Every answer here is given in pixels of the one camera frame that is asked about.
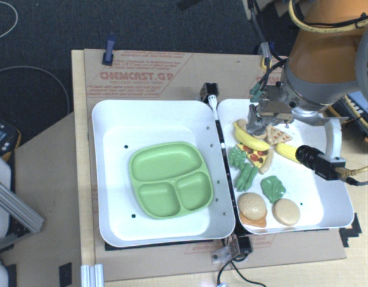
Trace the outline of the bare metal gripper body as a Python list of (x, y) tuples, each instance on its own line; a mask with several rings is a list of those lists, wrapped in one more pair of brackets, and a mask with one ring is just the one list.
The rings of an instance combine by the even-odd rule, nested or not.
[(257, 116), (261, 122), (292, 122), (292, 109), (286, 104), (287, 93), (281, 82), (266, 86), (259, 98)]

